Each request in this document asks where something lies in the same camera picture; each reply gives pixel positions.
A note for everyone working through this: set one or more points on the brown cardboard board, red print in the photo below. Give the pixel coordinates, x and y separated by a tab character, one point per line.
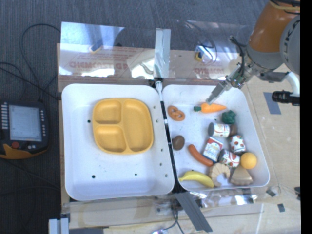
280	135

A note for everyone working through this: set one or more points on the black cylinder on white bracket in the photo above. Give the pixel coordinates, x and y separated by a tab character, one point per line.
284	97

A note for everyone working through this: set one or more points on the red sausage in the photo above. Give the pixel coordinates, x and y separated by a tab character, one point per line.
198	155

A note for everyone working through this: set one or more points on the brown pretzel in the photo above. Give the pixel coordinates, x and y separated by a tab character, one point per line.
179	116

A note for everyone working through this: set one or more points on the green broccoli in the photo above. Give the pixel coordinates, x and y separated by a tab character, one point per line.
228	117

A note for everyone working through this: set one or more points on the white can with strawberry print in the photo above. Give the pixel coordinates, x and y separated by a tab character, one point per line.
229	158
237	144

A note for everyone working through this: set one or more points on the white can with red print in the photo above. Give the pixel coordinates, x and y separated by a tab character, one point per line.
220	130

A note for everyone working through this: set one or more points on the white plastic tray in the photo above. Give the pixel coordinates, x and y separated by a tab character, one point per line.
112	177
195	130

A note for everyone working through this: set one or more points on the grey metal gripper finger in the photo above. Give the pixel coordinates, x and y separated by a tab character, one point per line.
220	94
215	90

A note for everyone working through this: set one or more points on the beige croissant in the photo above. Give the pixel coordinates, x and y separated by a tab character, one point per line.
217	170

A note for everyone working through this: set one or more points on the orange carrot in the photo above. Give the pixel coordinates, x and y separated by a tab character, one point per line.
212	108

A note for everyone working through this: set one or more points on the orange ball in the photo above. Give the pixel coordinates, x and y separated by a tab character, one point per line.
248	160

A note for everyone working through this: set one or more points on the white and red carton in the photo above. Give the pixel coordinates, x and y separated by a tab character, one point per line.
212	149

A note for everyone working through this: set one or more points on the yellow divided plate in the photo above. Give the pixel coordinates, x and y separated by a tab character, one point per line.
136	123

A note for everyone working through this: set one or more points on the yellow banana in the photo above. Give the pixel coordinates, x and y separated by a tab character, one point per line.
198	177

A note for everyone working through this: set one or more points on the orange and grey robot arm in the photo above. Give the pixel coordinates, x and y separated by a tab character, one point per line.
268	28

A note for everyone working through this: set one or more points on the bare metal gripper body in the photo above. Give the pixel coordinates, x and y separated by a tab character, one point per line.
240	77

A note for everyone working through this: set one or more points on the beige pie slice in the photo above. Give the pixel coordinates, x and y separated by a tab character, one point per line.
241	177

